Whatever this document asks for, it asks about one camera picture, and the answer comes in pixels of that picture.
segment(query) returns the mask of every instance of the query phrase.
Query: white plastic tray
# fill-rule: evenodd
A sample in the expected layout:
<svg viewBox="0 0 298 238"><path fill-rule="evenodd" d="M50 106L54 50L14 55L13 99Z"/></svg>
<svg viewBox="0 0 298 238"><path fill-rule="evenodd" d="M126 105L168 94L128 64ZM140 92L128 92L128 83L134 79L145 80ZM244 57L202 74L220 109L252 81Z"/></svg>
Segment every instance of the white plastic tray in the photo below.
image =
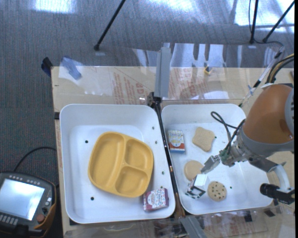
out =
<svg viewBox="0 0 298 238"><path fill-rule="evenodd" d="M183 172L184 165L190 160L204 164L211 155L217 155L228 143L225 127L211 116L212 111L217 112L232 126L238 126L245 118L244 111L234 104L169 105L161 112L166 133L169 129L182 130L184 133L185 153L170 154L183 208L191 214L201 215L268 206L272 199L262 195L259 190L262 183L269 183L267 174L248 162L236 163L233 167L220 163L208 173L210 181L216 180L226 186L225 200L215 202L208 197L207 192L200 199L185 195L189 181ZM192 143L195 130L199 126L213 131L216 136L209 152L204 152ZM229 130L231 135L235 131L230 127Z"/></svg>
<svg viewBox="0 0 298 238"><path fill-rule="evenodd" d="M65 205L68 216L80 224L169 217L175 209L174 192L155 111L145 105L70 104L60 112ZM154 164L147 191L164 187L169 206L143 209L143 197L118 196L95 187L88 178L90 154L97 138L116 131L146 143Z"/></svg>

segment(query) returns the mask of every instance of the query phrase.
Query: gray carpet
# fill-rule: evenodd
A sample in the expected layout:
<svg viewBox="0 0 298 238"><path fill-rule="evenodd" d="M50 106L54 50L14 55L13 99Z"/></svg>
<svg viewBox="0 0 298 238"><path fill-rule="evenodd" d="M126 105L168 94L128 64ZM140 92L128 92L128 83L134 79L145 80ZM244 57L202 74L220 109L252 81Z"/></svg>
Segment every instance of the gray carpet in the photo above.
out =
<svg viewBox="0 0 298 238"><path fill-rule="evenodd" d="M140 65L126 48L159 51L163 43L248 45L255 0L126 0L100 45L99 40L121 0L0 0L0 171L40 146L56 147L50 77L41 69L48 57L59 65L64 55L84 65ZM269 33L293 0L259 0L255 44ZM294 53L293 7L270 36ZM263 53L244 59L262 65ZM53 150L29 155L18 171L58 184ZM10 237L0 233L0 238ZM62 237L61 213L47 234Z"/></svg>

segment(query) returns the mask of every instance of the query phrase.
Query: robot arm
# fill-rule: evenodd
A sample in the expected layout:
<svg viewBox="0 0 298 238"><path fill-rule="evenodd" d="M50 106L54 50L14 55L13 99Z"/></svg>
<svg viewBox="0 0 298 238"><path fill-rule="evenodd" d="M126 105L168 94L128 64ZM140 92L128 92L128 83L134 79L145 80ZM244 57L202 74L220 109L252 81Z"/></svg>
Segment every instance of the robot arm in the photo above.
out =
<svg viewBox="0 0 298 238"><path fill-rule="evenodd" d="M294 89L283 84L268 84L263 88L246 120L236 130L236 141L217 156L211 156L201 173L210 172L220 162L232 167L236 162L248 161L267 173L274 171L279 178L280 187L263 184L262 194L292 203L295 190L289 185L285 163L278 165L266 158L275 152L295 150Z"/></svg>

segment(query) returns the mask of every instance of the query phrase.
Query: wooden cookie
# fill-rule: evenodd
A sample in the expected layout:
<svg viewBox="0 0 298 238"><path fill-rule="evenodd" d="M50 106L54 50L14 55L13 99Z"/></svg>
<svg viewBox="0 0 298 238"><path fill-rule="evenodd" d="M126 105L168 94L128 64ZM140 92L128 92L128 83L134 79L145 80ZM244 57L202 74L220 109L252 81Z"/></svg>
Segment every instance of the wooden cookie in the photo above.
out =
<svg viewBox="0 0 298 238"><path fill-rule="evenodd" d="M184 175L188 180L193 180L195 176L201 173L201 168L204 166L198 161L188 161L184 165Z"/></svg>
<svg viewBox="0 0 298 238"><path fill-rule="evenodd" d="M192 143L200 147L203 151L209 152L212 147L214 138L215 134L213 133L213 131L198 127L195 130L194 137L192 138Z"/></svg>
<svg viewBox="0 0 298 238"><path fill-rule="evenodd" d="M218 181L212 181L208 186L208 196L216 201L220 202L224 199L226 199L227 190L224 186L224 184L218 182Z"/></svg>

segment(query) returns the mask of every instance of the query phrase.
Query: yellow divided plate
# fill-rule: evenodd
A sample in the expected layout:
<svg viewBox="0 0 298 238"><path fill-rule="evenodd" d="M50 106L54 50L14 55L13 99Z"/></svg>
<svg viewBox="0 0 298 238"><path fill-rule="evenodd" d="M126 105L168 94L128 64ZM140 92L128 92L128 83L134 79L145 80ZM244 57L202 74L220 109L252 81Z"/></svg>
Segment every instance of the yellow divided plate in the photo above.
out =
<svg viewBox="0 0 298 238"><path fill-rule="evenodd" d="M153 153L136 138L105 132L97 139L88 163L88 177L99 189L125 196L145 193L152 174Z"/></svg>

